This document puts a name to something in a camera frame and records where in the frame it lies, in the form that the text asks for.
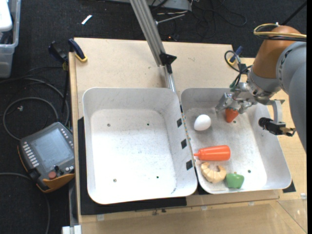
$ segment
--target green pepper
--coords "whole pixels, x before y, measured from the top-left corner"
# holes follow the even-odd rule
[[[239,189],[244,183],[244,176],[240,174],[226,174],[226,183],[229,188]]]

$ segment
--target white bin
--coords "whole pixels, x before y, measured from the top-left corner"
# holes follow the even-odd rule
[[[9,0],[8,3],[14,20],[13,40],[10,44],[0,44],[0,78],[8,78],[11,76],[13,54],[19,42],[20,3],[21,0]]]
[[[83,95],[87,187],[99,204],[191,195],[193,155],[167,88],[91,88]]]
[[[258,124],[261,117],[270,118],[267,106],[260,103],[253,105],[232,123],[227,123],[225,110],[217,114],[215,107],[221,96],[229,92],[229,88],[189,88],[181,94],[193,153],[204,147],[228,145],[231,158],[227,161],[209,161],[210,168],[217,170],[217,165],[221,165],[228,173],[238,173],[245,177],[240,189],[228,188],[225,180],[212,184],[201,173],[200,165],[203,161],[194,157],[199,184],[211,194],[287,188],[292,177],[278,138]],[[211,127],[205,131],[196,131],[194,122],[202,114],[209,115]]]

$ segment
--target orange bottle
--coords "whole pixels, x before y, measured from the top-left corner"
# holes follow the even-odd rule
[[[194,156],[197,156],[200,160],[225,161],[230,159],[231,150],[227,145],[205,147],[199,149]]]

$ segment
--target metal rod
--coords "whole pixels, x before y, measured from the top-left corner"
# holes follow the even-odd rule
[[[162,44],[156,23],[153,19],[151,10],[146,0],[129,0],[136,14],[136,18],[144,33],[147,43],[152,51],[157,66],[163,66],[160,54],[166,53]],[[165,79],[167,87],[176,92],[176,86],[172,74],[168,73],[167,67],[164,66]]]
[[[176,17],[173,17],[173,18],[167,18],[167,19],[164,19],[164,20],[161,20],[161,21],[156,21],[156,25],[162,23],[162,22],[166,22],[166,21],[170,21],[170,20],[173,20],[173,19],[177,19],[177,18],[180,18],[182,16],[185,16],[185,14],[182,14],[182,15],[179,15],[179,16],[176,16]]]
[[[307,5],[307,1],[305,1],[294,13],[292,13],[291,14],[291,16],[289,17],[289,18],[287,18],[281,25],[286,25],[286,23],[288,23],[295,15],[297,15],[298,14],[298,12],[300,11],[300,10],[302,10],[302,8],[304,7],[304,6],[306,6]]]

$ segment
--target black carpet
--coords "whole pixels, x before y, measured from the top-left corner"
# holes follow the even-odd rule
[[[255,57],[262,43],[252,30],[264,23],[280,24],[287,20],[306,0],[200,0],[193,3],[193,12],[159,25],[164,41],[231,44],[243,46],[242,57]],[[174,10],[152,10],[160,21],[174,15]],[[85,25],[81,22],[92,15]],[[287,25],[307,33],[307,7],[300,10]],[[73,37],[107,39],[144,39],[134,12],[127,3],[102,0],[22,0],[19,44],[15,49],[10,79],[0,79],[0,116],[7,106],[25,97],[49,100],[61,112],[61,96],[45,83],[53,84],[61,92],[65,85],[65,71],[61,63],[48,53],[48,46],[56,41],[68,52],[67,40]],[[41,82],[16,79],[25,75]],[[53,112],[44,103],[21,101],[7,111],[7,128],[17,137],[34,133],[55,121]],[[5,130],[0,121],[0,173],[26,172],[17,153],[18,141]],[[0,176],[0,233],[45,233],[48,207],[45,195],[27,179],[13,175]],[[46,195],[50,204],[50,234],[61,233],[68,226],[68,186]]]

